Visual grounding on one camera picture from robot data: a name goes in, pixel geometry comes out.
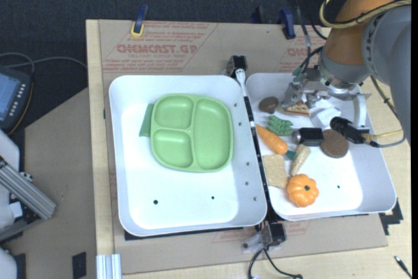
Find brown round biscuit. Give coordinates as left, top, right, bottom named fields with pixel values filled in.
left=319, top=129, right=350, bottom=159

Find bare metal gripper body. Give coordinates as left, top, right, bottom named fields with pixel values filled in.
left=291, top=72, right=359, bottom=103

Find white plastic tray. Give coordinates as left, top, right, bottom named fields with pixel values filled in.
left=244, top=72, right=398, bottom=222
left=108, top=74, right=268, bottom=237

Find thin black and white rod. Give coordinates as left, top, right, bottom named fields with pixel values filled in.
left=234, top=69, right=274, bottom=226

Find black bottle with silver cap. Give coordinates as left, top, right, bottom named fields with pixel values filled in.
left=291, top=127, right=325, bottom=147

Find black cylinder on white bracket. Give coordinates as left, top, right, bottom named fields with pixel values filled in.
left=329, top=93, right=372, bottom=145

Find green divided plate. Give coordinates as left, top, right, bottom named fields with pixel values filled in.
left=138, top=93, right=234, bottom=174

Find pizza slice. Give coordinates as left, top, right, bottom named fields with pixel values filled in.
left=281, top=102, right=311, bottom=117

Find orange carrot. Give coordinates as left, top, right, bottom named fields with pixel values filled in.
left=255, top=123, right=289, bottom=156

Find brown cardboard board red print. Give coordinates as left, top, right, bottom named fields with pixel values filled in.
left=97, top=20, right=390, bottom=275

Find tan bread slice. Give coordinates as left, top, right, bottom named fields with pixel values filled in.
left=262, top=154, right=289, bottom=189

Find pale yellow corn cob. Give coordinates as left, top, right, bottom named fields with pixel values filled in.
left=286, top=144, right=312, bottom=177

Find white crumpled packet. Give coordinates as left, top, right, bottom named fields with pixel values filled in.
left=308, top=97, right=342, bottom=129

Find brown rounded toy food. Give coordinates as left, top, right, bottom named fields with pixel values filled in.
left=258, top=96, right=280, bottom=114

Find black pen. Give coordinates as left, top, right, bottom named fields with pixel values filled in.
left=394, top=255, right=412, bottom=278

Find orange pumpkin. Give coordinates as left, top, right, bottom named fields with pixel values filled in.
left=286, top=173, right=320, bottom=208

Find black block with thin wires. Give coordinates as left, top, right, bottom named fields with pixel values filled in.
left=260, top=222, right=288, bottom=246
left=228, top=55, right=248, bottom=76

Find green pea pods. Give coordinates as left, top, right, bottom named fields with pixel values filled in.
left=267, top=114, right=294, bottom=136

